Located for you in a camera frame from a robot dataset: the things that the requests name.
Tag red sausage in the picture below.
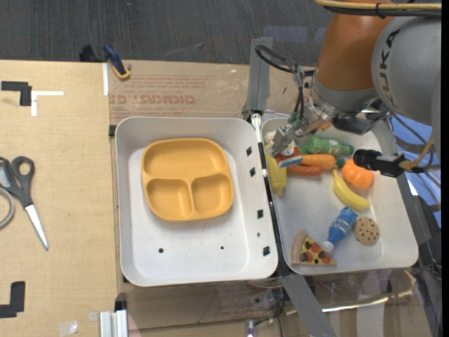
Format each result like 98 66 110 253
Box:
286 164 324 177

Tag blue clear plastic bottle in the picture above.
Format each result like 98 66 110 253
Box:
321 206 359 254

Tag black cylinder on white bracket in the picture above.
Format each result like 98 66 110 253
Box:
353 117 406 178

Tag grey handled scissors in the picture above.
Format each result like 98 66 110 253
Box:
0 155 50 252

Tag red white blue carton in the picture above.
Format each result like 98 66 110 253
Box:
275 145 304 169

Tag yellow mustard bottle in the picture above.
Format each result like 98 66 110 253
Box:
264 149 288 197

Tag green plastic bottle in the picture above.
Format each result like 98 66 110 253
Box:
297 136 355 157

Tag yellow banana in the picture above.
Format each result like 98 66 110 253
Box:
331 168 371 211

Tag orange carrot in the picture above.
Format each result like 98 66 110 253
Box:
300 153 347 171

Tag white plastic tray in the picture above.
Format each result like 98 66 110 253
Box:
114 117 279 288
260 112 420 277

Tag orange divided plate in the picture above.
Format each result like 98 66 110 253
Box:
140 138 235 223

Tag pizza slice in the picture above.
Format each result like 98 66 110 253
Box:
290 229 338 267

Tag brown cardboard board red print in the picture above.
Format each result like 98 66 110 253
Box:
107 60 424 331

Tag chocolate chip biscuit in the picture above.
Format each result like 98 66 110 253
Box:
354 216 381 246

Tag orange pumpkin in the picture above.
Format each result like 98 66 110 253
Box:
341 159 375 190

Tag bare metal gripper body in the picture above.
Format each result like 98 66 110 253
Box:
289 98 335 137

